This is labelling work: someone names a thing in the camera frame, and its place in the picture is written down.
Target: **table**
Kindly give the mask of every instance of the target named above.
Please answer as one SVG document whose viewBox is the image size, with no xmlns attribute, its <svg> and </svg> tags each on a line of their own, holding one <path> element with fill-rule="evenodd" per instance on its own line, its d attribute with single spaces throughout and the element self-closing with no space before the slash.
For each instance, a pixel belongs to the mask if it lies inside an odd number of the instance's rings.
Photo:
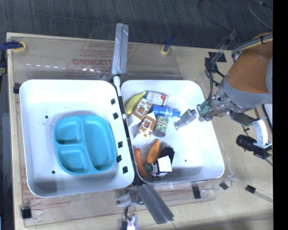
<svg viewBox="0 0 288 230">
<path fill-rule="evenodd" d="M 43 35 L 28 35 L 8 33 L 7 41 L 15 38 L 36 38 L 36 39 L 55 39 L 55 40 L 74 40 L 72 38 L 61 38 Z M 83 42 L 104 43 L 100 40 L 77 39 Z M 147 66 L 148 72 L 154 70 L 156 65 L 163 70 L 174 67 L 174 75 L 179 75 L 184 80 L 195 81 L 200 78 L 200 72 L 204 70 L 204 58 L 209 57 L 208 52 L 216 52 L 214 49 L 190 48 L 171 46 L 167 56 L 161 56 L 160 45 L 136 44 L 129 43 L 130 58 L 127 63 L 127 71 L 135 69 L 134 74 L 127 75 L 123 78 L 141 77 L 143 68 Z M 226 73 L 231 65 L 232 59 L 230 51 L 225 51 L 226 62 L 218 62 L 219 70 Z M 22 219 L 21 208 L 24 206 L 24 195 L 22 176 L 24 168 L 21 166 L 21 157 L 23 156 L 21 123 L 17 119 L 17 105 L 19 105 L 18 94 L 14 93 L 15 83 L 23 81 L 22 77 L 17 73 L 17 69 L 12 62 L 12 50 L 8 50 L 8 85 L 9 85 L 9 108 L 11 122 L 11 152 L 12 152 L 12 189 L 13 189 L 13 209 L 14 209 L 14 226 L 15 229 L 120 229 L 123 214 L 121 212 L 110 214 L 107 212 L 104 216 L 95 218 L 79 218 L 77 220 L 69 220 L 56 222 L 47 225 L 32 225 L 28 227 L 25 220 Z M 23 72 L 24 75 L 30 75 L 30 72 Z M 171 77 L 173 71 L 169 71 L 167 77 Z M 201 81 L 204 89 L 208 90 L 208 80 Z M 264 117 L 265 113 L 262 107 L 251 110 L 247 113 L 253 117 Z M 251 152 L 244 152 L 235 144 L 235 140 L 239 134 L 243 133 L 243 129 L 239 124 L 229 120 L 228 117 L 213 118 L 212 120 L 218 142 L 223 152 L 223 159 L 228 165 L 225 176 L 228 177 L 228 189 L 214 187 L 213 196 L 201 202 L 190 199 L 188 203 L 183 205 L 169 205 L 170 210 L 174 214 L 174 221 L 166 224 L 157 225 L 145 210 L 136 210 L 133 212 L 137 216 L 137 223 L 140 229 L 273 229 L 273 167 L 264 160 L 261 160 Z M 268 127 L 269 141 L 272 141 L 272 132 Z M 250 129 L 250 134 L 255 137 L 255 131 Z M 256 194 L 252 194 L 245 190 L 250 185 L 256 188 Z"/>
</svg>

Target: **banana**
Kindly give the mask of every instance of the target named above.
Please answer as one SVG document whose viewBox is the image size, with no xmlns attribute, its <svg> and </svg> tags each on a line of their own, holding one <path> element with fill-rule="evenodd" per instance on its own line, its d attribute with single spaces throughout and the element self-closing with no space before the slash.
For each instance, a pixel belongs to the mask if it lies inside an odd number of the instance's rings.
<svg viewBox="0 0 288 230">
<path fill-rule="evenodd" d="M 125 105 L 126 114 L 130 115 L 136 105 L 141 101 L 141 99 L 146 95 L 146 91 L 143 91 L 140 94 L 136 94 L 131 97 Z"/>
</svg>

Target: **carrot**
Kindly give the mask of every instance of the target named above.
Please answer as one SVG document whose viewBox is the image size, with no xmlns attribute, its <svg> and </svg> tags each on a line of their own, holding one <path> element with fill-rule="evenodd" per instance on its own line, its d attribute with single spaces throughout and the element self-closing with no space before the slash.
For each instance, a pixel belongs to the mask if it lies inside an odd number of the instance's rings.
<svg viewBox="0 0 288 230">
<path fill-rule="evenodd" d="M 138 169 L 138 172 L 142 178 L 147 176 L 147 172 L 144 168 L 143 158 L 142 158 L 142 151 L 139 148 L 135 148 L 133 150 L 134 158 L 136 162 L 136 168 Z"/>
<path fill-rule="evenodd" d="M 148 151 L 145 162 L 146 171 L 151 171 L 151 165 L 158 159 L 159 146 L 160 146 L 160 140 L 157 139 L 150 148 L 150 150 Z"/>
</svg>

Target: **blue bowl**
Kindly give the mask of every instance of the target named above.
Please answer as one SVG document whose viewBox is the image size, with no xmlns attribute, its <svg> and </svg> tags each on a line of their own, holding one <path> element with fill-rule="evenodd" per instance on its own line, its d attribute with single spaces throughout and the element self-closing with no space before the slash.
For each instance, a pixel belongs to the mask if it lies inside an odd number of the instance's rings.
<svg viewBox="0 0 288 230">
<path fill-rule="evenodd" d="M 111 169 L 117 157 L 110 125 L 95 115 L 76 115 L 59 120 L 53 129 L 56 155 L 61 168 L 85 175 Z"/>
</svg>

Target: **brown cylinder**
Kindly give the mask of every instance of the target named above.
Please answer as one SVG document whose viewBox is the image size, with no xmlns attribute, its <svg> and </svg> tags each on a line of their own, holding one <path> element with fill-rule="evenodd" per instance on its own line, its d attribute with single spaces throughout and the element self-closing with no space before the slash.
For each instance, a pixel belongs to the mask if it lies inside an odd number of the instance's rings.
<svg viewBox="0 0 288 230">
<path fill-rule="evenodd" d="M 272 33 L 262 33 L 254 39 L 269 34 Z M 240 91 L 268 93 L 266 71 L 272 56 L 273 41 L 244 49 L 227 73 L 228 84 Z"/>
</svg>

